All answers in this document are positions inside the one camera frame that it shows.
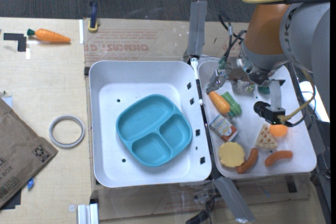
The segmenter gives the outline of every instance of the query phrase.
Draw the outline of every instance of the orange toy carrot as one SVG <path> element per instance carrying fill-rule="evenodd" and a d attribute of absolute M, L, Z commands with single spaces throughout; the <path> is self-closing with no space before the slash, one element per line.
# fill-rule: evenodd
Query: orange toy carrot
<path fill-rule="evenodd" d="M 40 28 L 36 31 L 28 29 L 27 35 L 29 35 L 29 36 L 35 35 L 39 40 L 43 40 L 43 41 L 70 42 L 70 38 L 62 36 L 58 33 L 52 32 L 50 30 L 42 29 L 42 28 Z"/>
<path fill-rule="evenodd" d="M 221 114 L 230 112 L 230 104 L 217 92 L 210 92 L 209 97 Z"/>

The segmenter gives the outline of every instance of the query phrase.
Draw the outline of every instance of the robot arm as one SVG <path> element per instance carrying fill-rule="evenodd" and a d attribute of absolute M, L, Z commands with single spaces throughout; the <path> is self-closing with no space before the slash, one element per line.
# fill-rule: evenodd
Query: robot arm
<path fill-rule="evenodd" d="M 271 124 L 290 126 L 287 120 L 291 117 L 285 116 L 281 101 L 280 104 L 279 101 L 272 103 L 272 99 L 279 100 L 272 98 L 272 95 L 279 97 L 279 88 L 283 82 L 269 80 L 269 77 L 291 61 L 305 74 L 313 74 L 330 117 L 330 0 L 243 1 L 258 5 L 242 42 L 239 57 L 225 58 L 224 64 L 220 65 L 222 69 L 216 71 L 206 91 L 218 89 L 218 81 L 223 84 L 224 80 L 250 81 L 261 87 L 269 87 L 271 105 L 256 103 L 255 111 Z"/>

